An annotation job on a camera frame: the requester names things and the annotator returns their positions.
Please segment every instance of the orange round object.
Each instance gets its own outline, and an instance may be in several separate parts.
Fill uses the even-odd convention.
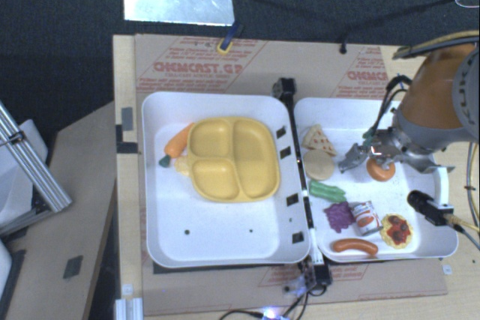
[[[374,180],[387,181],[395,175],[395,164],[390,163],[388,169],[383,169],[377,164],[375,159],[368,159],[367,172]]]

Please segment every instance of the white tray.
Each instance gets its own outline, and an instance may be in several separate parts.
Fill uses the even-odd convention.
[[[219,203],[201,197],[191,179],[158,165],[164,146],[192,121],[244,116],[270,129],[280,159],[280,186],[259,202]],[[168,268],[284,264],[310,249],[295,149],[287,109],[266,96],[158,92],[142,105],[147,210],[147,247]],[[277,139],[277,130],[286,134]]]
[[[362,143],[362,134],[375,122],[379,108],[380,102],[376,100],[302,99],[295,106],[300,142],[312,125],[320,124],[338,153],[334,158],[337,163],[344,158],[353,143]],[[392,114],[387,113],[379,128],[387,128],[391,121]],[[433,174],[422,175],[408,165],[399,163],[395,165],[397,170],[395,176],[387,182],[374,181],[368,175],[365,164],[361,164],[343,174],[336,166],[333,176],[324,183],[344,190],[349,202],[371,200],[380,219],[390,213],[405,217],[413,227],[412,242],[403,250],[396,250],[386,245],[378,232],[362,237],[357,232],[355,224],[348,229],[342,229],[338,234],[330,228],[323,211],[332,203],[310,196],[317,243],[326,257],[336,262],[365,262],[446,257],[455,252],[458,246],[457,233],[447,226],[433,226],[407,202],[407,195],[412,190],[420,190],[433,196],[436,190],[442,189],[448,195],[449,182],[446,170],[439,169]],[[379,252],[376,258],[356,250],[333,252],[332,243],[342,238],[363,238],[371,241],[379,247]]]

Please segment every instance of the beige round toy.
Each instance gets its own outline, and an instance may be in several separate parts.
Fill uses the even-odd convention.
[[[333,175],[335,163],[329,154],[321,149],[314,149],[303,156],[305,173],[314,180],[326,180]]]

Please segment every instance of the tan disc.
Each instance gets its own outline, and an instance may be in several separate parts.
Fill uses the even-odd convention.
[[[303,156],[305,173],[314,180],[326,180],[333,175],[335,163],[329,154],[321,149],[314,149]]]
[[[373,179],[377,181],[387,181],[393,178],[393,175],[395,175],[395,164],[390,163],[388,165],[388,169],[383,169],[374,159],[368,159],[367,172]]]

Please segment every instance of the cardboard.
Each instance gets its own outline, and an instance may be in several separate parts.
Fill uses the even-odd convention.
[[[220,39],[137,35],[136,109],[155,91],[270,94],[280,77],[294,77],[295,99],[350,97],[381,99],[389,76],[378,46],[234,40],[228,55],[215,50]],[[137,126],[141,115],[137,113]],[[138,129],[138,143],[142,143]],[[295,298],[284,286],[299,276],[296,265],[209,270],[166,270],[155,266],[145,245],[143,159],[139,156],[142,296],[146,316],[286,306]],[[334,282],[311,303],[445,295],[436,259],[335,265]]]

